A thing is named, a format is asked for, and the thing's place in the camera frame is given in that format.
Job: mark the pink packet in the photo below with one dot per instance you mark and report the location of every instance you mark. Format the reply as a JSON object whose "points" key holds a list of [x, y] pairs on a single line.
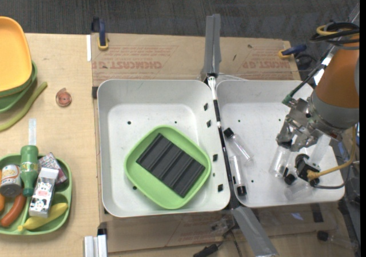
{"points": [[53, 161]]}

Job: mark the long green bean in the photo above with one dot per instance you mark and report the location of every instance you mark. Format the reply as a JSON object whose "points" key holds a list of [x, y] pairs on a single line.
{"points": [[28, 104]]}

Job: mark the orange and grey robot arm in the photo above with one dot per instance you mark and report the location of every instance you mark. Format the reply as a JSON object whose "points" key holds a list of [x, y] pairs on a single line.
{"points": [[340, 78]]}

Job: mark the black ribbed panel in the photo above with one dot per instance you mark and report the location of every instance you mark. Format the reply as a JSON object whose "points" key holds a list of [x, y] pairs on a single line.
{"points": [[171, 164]]}

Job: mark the thin black and white rod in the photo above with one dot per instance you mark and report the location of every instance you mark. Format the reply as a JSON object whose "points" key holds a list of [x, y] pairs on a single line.
{"points": [[218, 116]]}

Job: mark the white milk carton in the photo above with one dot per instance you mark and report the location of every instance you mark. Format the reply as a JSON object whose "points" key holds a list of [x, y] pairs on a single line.
{"points": [[43, 193]]}

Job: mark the black cylinder on white bracket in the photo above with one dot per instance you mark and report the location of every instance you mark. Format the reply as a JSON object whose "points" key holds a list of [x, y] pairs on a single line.
{"points": [[304, 166]]}

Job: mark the green divided plate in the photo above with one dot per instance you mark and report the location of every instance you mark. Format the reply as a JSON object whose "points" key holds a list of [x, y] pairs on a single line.
{"points": [[61, 193]]}

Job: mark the orange plate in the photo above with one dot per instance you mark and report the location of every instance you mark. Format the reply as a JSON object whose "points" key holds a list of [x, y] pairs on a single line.
{"points": [[12, 56]]}

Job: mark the white plastic tray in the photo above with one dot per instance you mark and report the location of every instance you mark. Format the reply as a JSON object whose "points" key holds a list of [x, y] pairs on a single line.
{"points": [[257, 113], [117, 150]]}

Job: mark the clear plastic bottle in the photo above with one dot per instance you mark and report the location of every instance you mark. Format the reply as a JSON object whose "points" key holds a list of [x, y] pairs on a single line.
{"points": [[278, 163], [237, 173], [238, 144], [334, 238], [297, 190]]}

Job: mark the orange carrot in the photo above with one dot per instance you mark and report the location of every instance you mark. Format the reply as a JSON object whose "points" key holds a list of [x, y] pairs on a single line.
{"points": [[1, 201]]}

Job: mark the red sausage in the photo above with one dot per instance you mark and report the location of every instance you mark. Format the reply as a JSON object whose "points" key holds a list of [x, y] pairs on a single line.
{"points": [[14, 211]]}

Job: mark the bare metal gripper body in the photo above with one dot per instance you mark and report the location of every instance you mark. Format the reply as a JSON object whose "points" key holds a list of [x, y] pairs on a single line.
{"points": [[303, 116]]}

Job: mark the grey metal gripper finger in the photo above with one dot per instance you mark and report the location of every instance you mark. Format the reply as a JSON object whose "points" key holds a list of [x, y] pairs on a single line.
{"points": [[285, 134], [303, 141]]}

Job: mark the yellow banana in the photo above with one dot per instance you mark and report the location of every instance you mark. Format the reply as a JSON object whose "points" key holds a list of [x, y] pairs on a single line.
{"points": [[48, 216]]}

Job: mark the green bottle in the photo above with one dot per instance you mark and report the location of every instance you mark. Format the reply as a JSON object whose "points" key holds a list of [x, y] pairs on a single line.
{"points": [[28, 170]]}

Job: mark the brown cardboard board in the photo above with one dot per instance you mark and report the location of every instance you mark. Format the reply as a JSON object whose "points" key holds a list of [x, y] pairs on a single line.
{"points": [[160, 58]]}

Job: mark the small can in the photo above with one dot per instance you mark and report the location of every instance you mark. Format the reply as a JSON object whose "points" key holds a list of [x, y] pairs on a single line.
{"points": [[11, 180]]}

